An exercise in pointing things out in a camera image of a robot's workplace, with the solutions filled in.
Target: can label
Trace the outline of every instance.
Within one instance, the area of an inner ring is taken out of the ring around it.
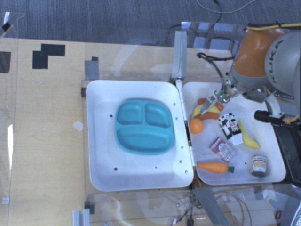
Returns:
[[[253,156],[253,168],[252,172],[263,172],[267,171],[267,158],[261,155]]]

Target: carrot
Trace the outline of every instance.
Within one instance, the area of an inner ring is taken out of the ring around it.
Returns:
[[[206,101],[206,98],[201,98],[198,100],[198,104],[201,105]],[[216,102],[214,104],[220,111],[222,111],[224,109],[224,106],[221,103]]]
[[[231,173],[234,172],[234,167],[228,167],[225,163],[223,162],[199,162],[197,163],[197,166],[202,169],[206,169],[212,172],[216,173],[224,173],[226,171],[230,171]]]
[[[207,119],[217,120],[218,117],[219,117],[219,115],[217,113],[206,112],[203,115],[202,114],[198,114],[194,118],[197,118],[197,119],[200,119],[201,121],[203,121],[203,120],[207,120]]]

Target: white tray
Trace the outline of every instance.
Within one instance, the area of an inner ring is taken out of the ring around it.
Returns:
[[[183,96],[188,118],[198,105],[198,99],[211,96],[215,90],[221,88],[220,83],[189,82],[183,86]],[[253,184],[272,183],[282,181],[285,177],[285,165],[280,153],[273,127],[269,123],[260,122],[254,119],[256,110],[267,110],[265,103],[257,103],[243,98],[235,97],[224,105],[224,110],[220,115],[233,113],[236,120],[242,119],[246,131],[260,145],[260,149],[250,149],[245,145],[237,145],[234,148],[237,154],[228,163],[234,166],[234,173],[224,174],[213,173],[204,169],[198,169],[198,176],[202,181],[210,185],[231,185],[231,184]],[[216,120],[205,120],[204,130],[200,134],[191,134],[196,162],[222,161],[214,154],[209,146],[221,137],[226,140],[218,122]],[[264,178],[252,176],[252,156],[262,154],[267,157],[267,175]]]
[[[160,155],[122,150],[114,134],[118,106],[129,99],[164,104],[174,124],[174,145]],[[90,178],[101,191],[185,187],[193,180],[189,145],[177,88],[167,82],[93,81],[87,87]]]

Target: blue divided plate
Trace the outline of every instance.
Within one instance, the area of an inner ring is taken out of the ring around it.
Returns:
[[[170,111],[150,100],[128,100],[115,117],[117,144],[125,151],[143,155],[167,152],[174,144],[174,126]]]

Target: white cable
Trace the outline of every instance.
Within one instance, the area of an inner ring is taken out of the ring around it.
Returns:
[[[204,7],[203,5],[201,5],[201,4],[199,3],[198,0],[196,0],[196,1],[197,1],[198,5],[200,5],[202,8],[204,8],[204,9],[210,11],[210,12],[213,12],[213,13],[219,13],[219,14],[230,14],[230,13],[235,13],[235,12],[237,12],[237,11],[243,9],[244,7],[248,6],[248,5],[251,4],[252,2],[255,2],[255,1],[258,1],[258,0],[252,0],[252,1],[248,2],[248,3],[246,3],[244,6],[238,8],[238,9],[236,9],[236,10],[234,10],[234,11],[230,11],[230,12],[214,11],[214,10],[211,10],[211,9],[206,8],[206,7]]]

